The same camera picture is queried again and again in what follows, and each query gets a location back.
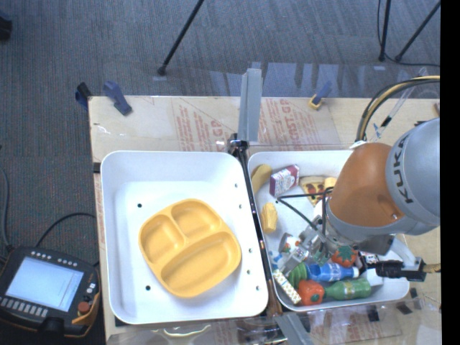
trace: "blue bottle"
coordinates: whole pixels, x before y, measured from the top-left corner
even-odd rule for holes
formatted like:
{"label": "blue bottle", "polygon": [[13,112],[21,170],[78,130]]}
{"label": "blue bottle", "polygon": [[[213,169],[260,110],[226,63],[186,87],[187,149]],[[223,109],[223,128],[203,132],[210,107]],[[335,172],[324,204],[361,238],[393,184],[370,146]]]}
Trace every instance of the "blue bottle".
{"label": "blue bottle", "polygon": [[359,276],[358,267],[343,267],[338,263],[325,263],[320,266],[316,263],[305,263],[308,278],[315,281],[339,281],[345,278]]}

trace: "toy pepper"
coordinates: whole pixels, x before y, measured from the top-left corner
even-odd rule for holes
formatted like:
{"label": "toy pepper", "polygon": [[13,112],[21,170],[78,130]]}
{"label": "toy pepper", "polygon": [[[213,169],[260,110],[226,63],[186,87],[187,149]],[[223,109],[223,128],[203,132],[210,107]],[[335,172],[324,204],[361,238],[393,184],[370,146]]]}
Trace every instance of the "toy pepper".
{"label": "toy pepper", "polygon": [[343,267],[351,267],[357,260],[358,251],[348,245],[339,247],[331,257],[331,261],[338,263]]}
{"label": "toy pepper", "polygon": [[298,283],[298,294],[303,305],[321,304],[324,298],[324,287],[314,280],[301,280]]}

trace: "yellow plate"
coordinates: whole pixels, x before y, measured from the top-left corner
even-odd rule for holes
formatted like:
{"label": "yellow plate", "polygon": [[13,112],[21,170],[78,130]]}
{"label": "yellow plate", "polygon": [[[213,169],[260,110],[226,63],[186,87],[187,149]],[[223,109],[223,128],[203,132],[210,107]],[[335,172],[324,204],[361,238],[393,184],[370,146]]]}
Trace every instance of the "yellow plate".
{"label": "yellow plate", "polygon": [[219,284],[239,265],[238,240],[207,203],[185,199],[149,217],[139,247],[162,285],[181,298]]}

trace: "blue clamp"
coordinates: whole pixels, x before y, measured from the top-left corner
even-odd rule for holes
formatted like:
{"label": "blue clamp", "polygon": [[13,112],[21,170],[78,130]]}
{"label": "blue clamp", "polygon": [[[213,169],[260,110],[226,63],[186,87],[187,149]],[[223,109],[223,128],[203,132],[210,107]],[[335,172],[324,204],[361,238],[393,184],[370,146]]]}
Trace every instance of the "blue clamp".
{"label": "blue clamp", "polygon": [[328,80],[324,87],[322,87],[319,92],[315,93],[313,97],[310,98],[308,105],[312,109],[318,110],[319,106],[321,106],[321,102],[323,101],[323,97],[326,97],[328,94],[330,94],[331,91],[331,82]]}
{"label": "blue clamp", "polygon": [[132,111],[132,107],[127,103],[127,100],[123,96],[123,93],[121,92],[118,84],[112,80],[108,80],[103,84],[103,91],[105,92],[106,96],[115,100],[114,106],[123,115],[126,115]]}

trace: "metal stand leg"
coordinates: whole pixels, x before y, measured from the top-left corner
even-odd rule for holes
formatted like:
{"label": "metal stand leg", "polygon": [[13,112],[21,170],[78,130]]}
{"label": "metal stand leg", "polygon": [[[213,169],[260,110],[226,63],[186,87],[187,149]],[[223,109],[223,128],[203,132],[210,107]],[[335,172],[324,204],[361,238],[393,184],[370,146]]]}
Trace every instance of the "metal stand leg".
{"label": "metal stand leg", "polygon": [[425,18],[423,23],[419,26],[417,31],[414,33],[414,35],[410,38],[406,46],[401,50],[401,52],[396,55],[395,60],[396,61],[401,61],[401,58],[403,57],[404,53],[408,50],[408,48],[412,45],[412,42],[417,38],[417,36],[422,32],[422,29],[425,28],[426,24],[430,21],[431,17],[436,13],[436,11],[439,9],[441,6],[441,0],[438,1],[438,3],[434,6],[433,10],[430,11],[430,14]]}
{"label": "metal stand leg", "polygon": [[198,13],[198,10],[200,10],[201,5],[203,4],[204,0],[198,0],[198,3],[196,3],[195,8],[192,11],[192,14],[188,17],[187,22],[185,23],[184,27],[182,28],[182,31],[180,31],[179,37],[176,39],[174,42],[174,45],[171,48],[171,51],[169,54],[167,54],[167,57],[165,61],[163,62],[162,66],[158,69],[158,74],[164,75],[166,74],[166,67],[169,64],[171,58],[174,55],[174,52],[177,50],[180,41],[182,41],[182,38],[184,38],[185,33],[187,32],[189,26],[192,24],[193,19],[195,18],[195,15]]}
{"label": "metal stand leg", "polygon": [[391,7],[391,0],[387,0],[387,7],[385,8],[385,20],[383,22],[382,43],[380,44],[379,61],[385,60],[385,45],[387,44],[387,30],[388,30],[388,21],[390,19],[390,7]]}
{"label": "metal stand leg", "polygon": [[12,34],[13,23],[12,20],[0,10],[0,41],[7,40]]}

